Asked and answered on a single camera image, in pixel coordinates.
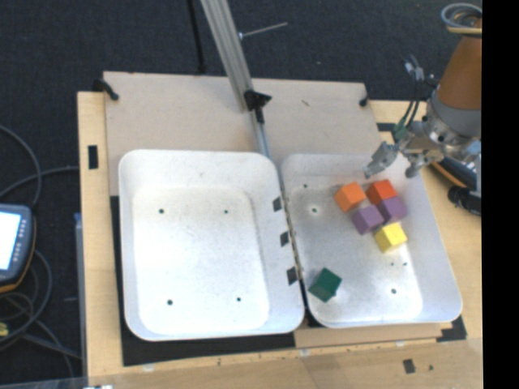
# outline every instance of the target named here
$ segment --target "dark floor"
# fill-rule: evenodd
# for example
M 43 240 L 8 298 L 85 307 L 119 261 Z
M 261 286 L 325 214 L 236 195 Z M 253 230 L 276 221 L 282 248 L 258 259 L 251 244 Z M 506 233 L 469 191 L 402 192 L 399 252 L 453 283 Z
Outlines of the dark floor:
M 403 56 L 412 53 L 441 76 L 458 37 L 440 11 L 453 2 L 483 7 L 483 0 L 229 0 L 240 32 L 289 24 L 243 41 L 253 77 L 363 82 L 371 98 L 393 100 L 412 94 Z M 223 75 L 199 0 L 195 8 L 208 73 Z M 29 144 L 42 170 L 78 164 L 75 95 L 103 71 L 190 74 L 197 67 L 187 0 L 0 0 L 0 125 Z M 26 152 L 0 133 L 0 191 L 31 174 Z M 0 201 L 30 203 L 35 186 Z M 40 320 L 78 352 L 78 174 L 46 177 L 36 211 L 36 248 L 54 276 Z M 35 269 L 42 291 L 45 272 Z M 36 324 L 29 331 L 49 338 Z M 60 354 L 26 340 L 10 347 L 0 340 L 0 358 L 0 385 L 69 376 Z M 80 361 L 71 366 L 81 375 Z

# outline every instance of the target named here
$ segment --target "white tray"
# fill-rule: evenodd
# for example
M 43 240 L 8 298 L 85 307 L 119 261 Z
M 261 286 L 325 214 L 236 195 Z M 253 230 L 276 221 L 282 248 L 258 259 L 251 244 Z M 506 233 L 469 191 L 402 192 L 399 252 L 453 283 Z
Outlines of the white tray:
M 327 303 L 308 293 L 315 319 L 326 327 L 449 322 L 461 312 L 461 296 L 420 176 L 408 179 L 401 156 L 369 180 L 368 155 L 296 155 L 282 165 L 294 241 L 308 289 L 324 267 L 342 278 Z M 350 182 L 364 190 L 389 179 L 408 207 L 401 226 L 409 238 L 382 253 L 373 234 L 360 235 L 333 196 Z
M 129 328 L 151 341 L 290 332 L 304 314 L 274 164 L 136 150 L 119 164 Z

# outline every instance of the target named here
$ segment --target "cube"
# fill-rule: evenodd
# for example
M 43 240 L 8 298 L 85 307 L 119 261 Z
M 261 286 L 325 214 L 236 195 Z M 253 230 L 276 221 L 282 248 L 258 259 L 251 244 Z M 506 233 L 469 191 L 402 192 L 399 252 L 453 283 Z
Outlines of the cube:
M 323 268 L 308 289 L 308 292 L 321 301 L 328 302 L 330 298 L 335 297 L 341 282 L 342 278 L 340 276 L 337 276 L 327 268 Z
M 366 199 L 366 194 L 357 182 L 351 182 L 341 187 L 335 194 L 334 199 L 342 211 L 347 212 L 363 202 Z
M 398 222 L 387 224 L 375 233 L 375 240 L 382 252 L 393 250 L 397 246 L 407 242 L 404 229 Z
M 398 194 L 391 182 L 385 179 L 372 183 L 366 190 L 366 196 L 372 204 L 378 205 L 382 200 L 394 198 Z
M 407 215 L 407 207 L 399 196 L 382 200 L 377 206 L 385 224 L 398 222 Z
M 376 228 L 384 223 L 384 218 L 380 214 L 379 209 L 374 204 L 368 207 L 358 209 L 351 217 L 355 228 L 361 235 L 368 232 L 373 232 Z

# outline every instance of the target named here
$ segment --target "device screen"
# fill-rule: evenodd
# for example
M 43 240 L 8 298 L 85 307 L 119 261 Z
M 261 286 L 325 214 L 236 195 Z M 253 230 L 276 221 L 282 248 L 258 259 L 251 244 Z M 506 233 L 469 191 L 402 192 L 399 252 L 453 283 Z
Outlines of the device screen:
M 0 269 L 9 268 L 21 219 L 21 215 L 0 212 Z

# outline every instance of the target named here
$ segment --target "green cube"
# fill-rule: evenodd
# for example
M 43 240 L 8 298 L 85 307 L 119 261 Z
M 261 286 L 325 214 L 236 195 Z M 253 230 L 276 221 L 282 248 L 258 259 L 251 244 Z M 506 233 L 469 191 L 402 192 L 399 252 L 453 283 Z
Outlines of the green cube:
M 308 292 L 314 294 L 321 301 L 328 302 L 330 298 L 335 296 L 341 281 L 342 278 L 340 276 L 335 275 L 327 268 L 323 268 L 317 278 L 315 278 L 314 284 L 308 289 Z

